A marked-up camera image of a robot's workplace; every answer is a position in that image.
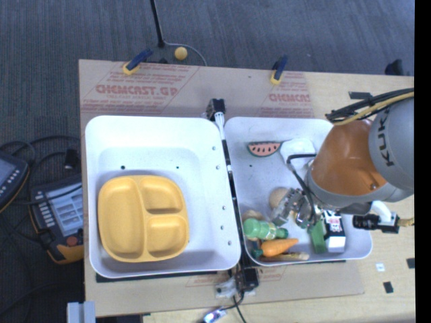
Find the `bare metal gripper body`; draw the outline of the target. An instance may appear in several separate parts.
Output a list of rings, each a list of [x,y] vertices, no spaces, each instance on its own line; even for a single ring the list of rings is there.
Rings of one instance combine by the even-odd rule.
[[[314,207],[310,203],[306,194],[296,188],[289,188],[281,200],[281,217],[287,219],[295,216],[296,221],[314,221]]]

